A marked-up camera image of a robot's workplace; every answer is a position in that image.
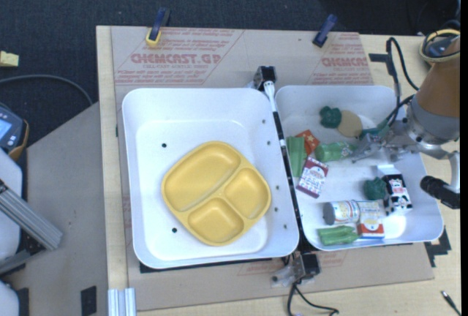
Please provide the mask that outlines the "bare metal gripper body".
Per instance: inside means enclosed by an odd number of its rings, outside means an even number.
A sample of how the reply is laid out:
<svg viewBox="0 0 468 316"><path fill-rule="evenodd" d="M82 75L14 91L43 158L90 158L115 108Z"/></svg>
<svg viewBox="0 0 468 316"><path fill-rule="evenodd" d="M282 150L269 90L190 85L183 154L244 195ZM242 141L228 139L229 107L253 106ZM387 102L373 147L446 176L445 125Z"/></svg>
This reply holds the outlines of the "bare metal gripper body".
<svg viewBox="0 0 468 316"><path fill-rule="evenodd" d="M405 154L424 153L435 159L458 159L457 151L446 151L442 145L446 140L440 139L425 130L417 121L410 119L397 120L383 138L383 146L389 150L393 160Z"/></svg>

